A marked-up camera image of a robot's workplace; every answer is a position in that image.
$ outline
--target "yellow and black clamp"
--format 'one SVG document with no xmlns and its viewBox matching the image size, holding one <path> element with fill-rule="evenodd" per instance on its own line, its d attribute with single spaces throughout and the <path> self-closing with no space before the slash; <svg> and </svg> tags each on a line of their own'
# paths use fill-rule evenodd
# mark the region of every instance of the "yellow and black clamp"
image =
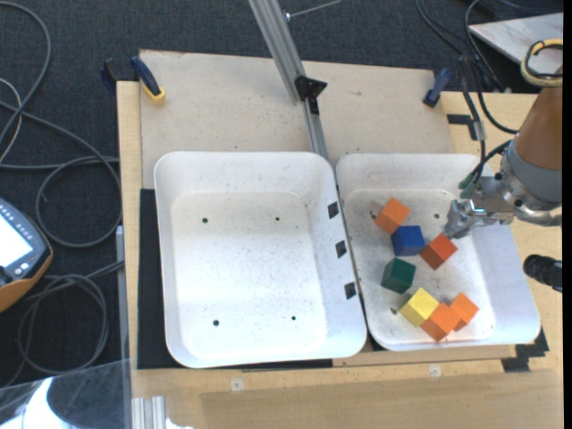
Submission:
<svg viewBox="0 0 572 429">
<path fill-rule="evenodd" d="M 142 81 L 143 90 L 154 102 L 160 102 L 164 99 L 164 90 L 157 83 L 153 73 L 148 69 L 145 63 L 134 55 L 130 60 L 130 65 L 137 77 Z"/>
</svg>

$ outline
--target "green block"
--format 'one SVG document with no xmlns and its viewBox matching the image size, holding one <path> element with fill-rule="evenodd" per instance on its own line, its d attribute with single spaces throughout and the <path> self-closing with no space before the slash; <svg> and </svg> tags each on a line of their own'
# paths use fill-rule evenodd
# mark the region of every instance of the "green block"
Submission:
<svg viewBox="0 0 572 429">
<path fill-rule="evenodd" d="M 411 287 L 416 267 L 398 257 L 394 257 L 383 271 L 382 286 L 399 294 Z"/>
</svg>

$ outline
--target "wooden table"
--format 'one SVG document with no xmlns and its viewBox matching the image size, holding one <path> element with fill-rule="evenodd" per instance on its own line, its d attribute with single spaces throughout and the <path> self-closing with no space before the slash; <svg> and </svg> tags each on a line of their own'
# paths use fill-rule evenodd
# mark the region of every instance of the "wooden table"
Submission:
<svg viewBox="0 0 572 429">
<path fill-rule="evenodd" d="M 550 351 L 530 358 L 530 373 L 504 371 L 501 358 L 517 355 L 513 345 L 410 353 L 365 347 L 334 367 L 310 370 L 138 370 L 139 84 L 120 82 L 117 91 L 133 397 L 165 396 L 171 420 L 195 429 L 563 427 L 562 297 L 532 280 Z M 512 128 L 534 99 L 486 97 L 496 119 Z M 467 114 L 460 93 L 443 93 L 441 102 L 446 114 Z M 449 127 L 456 152 L 478 154 L 465 126 Z M 490 125 L 487 132 L 489 147 L 507 139 Z M 523 260 L 530 254 L 561 259 L 561 228 L 518 220 L 510 227 Z"/>
</svg>

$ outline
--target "white tray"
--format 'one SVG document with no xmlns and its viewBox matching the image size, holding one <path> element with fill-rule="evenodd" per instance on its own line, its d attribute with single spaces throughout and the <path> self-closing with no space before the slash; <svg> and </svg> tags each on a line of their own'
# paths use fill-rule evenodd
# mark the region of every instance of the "white tray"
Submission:
<svg viewBox="0 0 572 429">
<path fill-rule="evenodd" d="M 361 350 L 365 319 L 348 298 L 355 274 L 322 157 L 173 152 L 155 188 L 174 359 L 202 368 Z"/>
<path fill-rule="evenodd" d="M 412 350 L 534 340 L 540 331 L 534 299 L 508 226 L 473 229 L 454 240 L 458 251 L 434 271 L 421 257 L 403 257 L 416 266 L 411 288 L 398 294 L 381 286 L 383 269 L 395 257 L 390 235 L 375 225 L 387 200 L 395 197 L 411 209 L 404 225 L 419 225 L 425 242 L 441 231 L 458 183 L 478 163 L 469 155 L 349 154 L 337 165 L 346 219 L 367 325 L 386 349 Z M 485 167 L 485 174 L 491 174 Z M 472 322 L 435 342 L 397 310 L 419 287 L 450 303 L 461 291 L 479 311 Z"/>
</svg>

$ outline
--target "orange block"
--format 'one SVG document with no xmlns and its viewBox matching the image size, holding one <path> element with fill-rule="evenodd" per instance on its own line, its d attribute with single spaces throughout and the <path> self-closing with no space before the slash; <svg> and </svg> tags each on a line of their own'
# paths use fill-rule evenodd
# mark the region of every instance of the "orange block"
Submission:
<svg viewBox="0 0 572 429">
<path fill-rule="evenodd" d="M 375 217 L 375 223 L 391 235 L 401 226 L 409 213 L 411 210 L 407 206 L 396 198 L 390 198 Z"/>
<path fill-rule="evenodd" d="M 460 317 L 446 303 L 441 302 L 421 328 L 435 341 L 443 340 L 458 324 Z"/>
<path fill-rule="evenodd" d="M 421 256 L 431 268 L 437 270 L 455 251 L 457 251 L 457 247 L 453 242 L 444 234 L 440 233 L 419 253 L 419 256 Z"/>
<path fill-rule="evenodd" d="M 453 330 L 458 331 L 462 329 L 475 317 L 476 312 L 479 311 L 479 307 L 473 303 L 473 300 L 468 298 L 462 292 L 450 303 L 450 308 L 457 312 L 460 320 Z"/>
</svg>

